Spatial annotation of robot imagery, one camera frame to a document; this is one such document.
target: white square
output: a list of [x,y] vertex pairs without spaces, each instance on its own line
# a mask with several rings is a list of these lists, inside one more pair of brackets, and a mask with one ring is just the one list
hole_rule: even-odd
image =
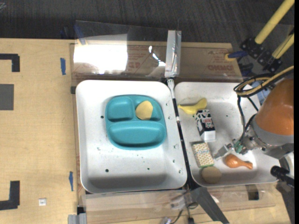
[[47,205],[47,199],[46,198],[39,198],[38,199],[38,205],[39,206],[45,206],[45,205]]

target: black corner marker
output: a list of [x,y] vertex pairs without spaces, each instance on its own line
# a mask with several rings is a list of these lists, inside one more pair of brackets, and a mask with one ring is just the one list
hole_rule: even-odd
[[20,181],[10,181],[9,199],[0,201],[0,210],[17,209],[20,205]]
[[20,57],[18,54],[0,54],[0,60],[11,60],[11,72],[20,72]]

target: sponge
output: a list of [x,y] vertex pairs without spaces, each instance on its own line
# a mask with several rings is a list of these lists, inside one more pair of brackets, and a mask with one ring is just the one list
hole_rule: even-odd
[[206,142],[198,142],[192,145],[192,150],[199,168],[214,165],[210,148]]

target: brown round object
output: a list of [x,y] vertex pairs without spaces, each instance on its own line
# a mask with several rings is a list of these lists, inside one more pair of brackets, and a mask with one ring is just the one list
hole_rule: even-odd
[[201,176],[207,183],[215,184],[220,181],[222,173],[218,168],[210,166],[202,169]]

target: teal divided tray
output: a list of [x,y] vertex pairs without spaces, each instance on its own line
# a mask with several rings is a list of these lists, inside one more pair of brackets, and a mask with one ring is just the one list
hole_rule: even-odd
[[[150,120],[136,117],[135,109],[143,101],[153,105]],[[148,96],[123,95],[113,97],[105,109],[106,131],[116,147],[136,150],[161,145],[166,138],[166,125],[162,109]]]

